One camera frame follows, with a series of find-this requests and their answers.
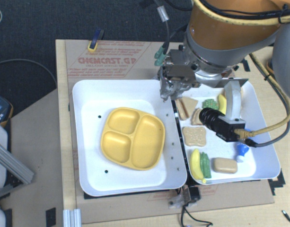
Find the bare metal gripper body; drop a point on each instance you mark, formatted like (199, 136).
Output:
(180, 67)

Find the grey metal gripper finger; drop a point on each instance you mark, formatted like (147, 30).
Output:
(165, 90)
(181, 87)

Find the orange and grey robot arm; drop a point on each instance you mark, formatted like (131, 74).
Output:
(230, 20)

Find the tan toy sandwich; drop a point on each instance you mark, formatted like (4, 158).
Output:
(183, 107)

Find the green toy grapes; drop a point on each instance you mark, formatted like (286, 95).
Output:
(210, 104)

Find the small tan toy bread slice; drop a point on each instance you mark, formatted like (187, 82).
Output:
(195, 118)

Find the yellow banana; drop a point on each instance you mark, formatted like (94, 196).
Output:
(195, 164)
(222, 104)

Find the square tan toy toast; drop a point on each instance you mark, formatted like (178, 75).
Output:
(194, 136)

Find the brown cardboard board red print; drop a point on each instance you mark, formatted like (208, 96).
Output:
(116, 63)

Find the yellow divided plate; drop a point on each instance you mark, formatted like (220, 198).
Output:
(135, 138)

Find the green toy beans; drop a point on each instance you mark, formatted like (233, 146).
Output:
(205, 165)

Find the blue and white bottle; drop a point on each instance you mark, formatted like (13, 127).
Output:
(241, 151)

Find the tan toy bread loaf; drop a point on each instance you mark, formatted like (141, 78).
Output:
(224, 165)

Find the white plastic tray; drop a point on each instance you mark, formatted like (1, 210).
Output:
(92, 155)
(260, 155)

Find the black cylinder on white bracket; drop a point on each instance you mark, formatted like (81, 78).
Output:
(220, 124)

